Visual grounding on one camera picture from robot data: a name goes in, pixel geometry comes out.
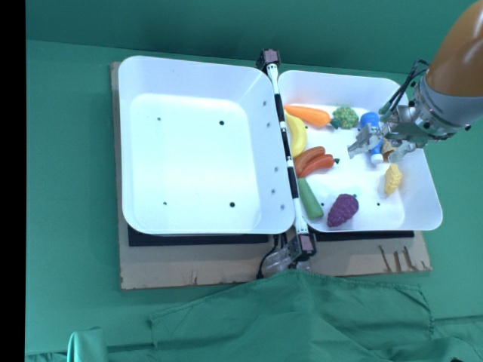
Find purple grapes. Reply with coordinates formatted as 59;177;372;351
326;192;360;229

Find yellow corn cob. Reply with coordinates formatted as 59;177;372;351
383;162;403;197

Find orange chilli pepper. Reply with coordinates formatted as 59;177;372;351
299;153;341;179
293;146;327;173

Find blue and white bottle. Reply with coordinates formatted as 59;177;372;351
358;111;386;166

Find dark green cloth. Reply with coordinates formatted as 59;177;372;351
148;269;483;362

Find yellow banana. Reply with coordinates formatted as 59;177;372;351
283;110;308;159

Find black and white thin rod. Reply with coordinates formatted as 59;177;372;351
265;63;311;238

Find black block with wires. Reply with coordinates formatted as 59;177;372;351
255;48;282;71
295;232;318;258

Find pale green cloth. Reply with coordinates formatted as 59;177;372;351
66;326;109;362

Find white plastic tray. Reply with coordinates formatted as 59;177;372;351
277;69;444;233
117;54;296;237

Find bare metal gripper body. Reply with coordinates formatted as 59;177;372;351
380;104;435;149

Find brown cardboard board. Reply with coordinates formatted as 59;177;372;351
109;61;432;291

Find green broccoli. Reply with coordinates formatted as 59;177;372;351
331;106;360;130

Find orange carrot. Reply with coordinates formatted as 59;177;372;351
283;104;334;128

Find green cucumber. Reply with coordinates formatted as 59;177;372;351
297;176;325;220

